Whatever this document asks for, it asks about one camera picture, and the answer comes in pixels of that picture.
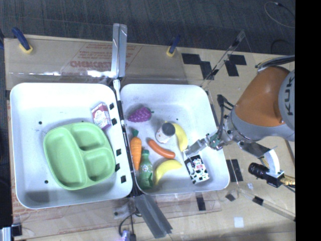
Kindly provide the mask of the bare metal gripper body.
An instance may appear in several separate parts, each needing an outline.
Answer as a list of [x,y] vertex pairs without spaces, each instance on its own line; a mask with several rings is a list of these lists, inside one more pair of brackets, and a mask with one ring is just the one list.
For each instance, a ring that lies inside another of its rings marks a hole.
[[220,123],[217,131],[207,136],[208,146],[215,150],[221,150],[224,146],[241,140],[241,135],[232,123],[231,118],[226,118]]

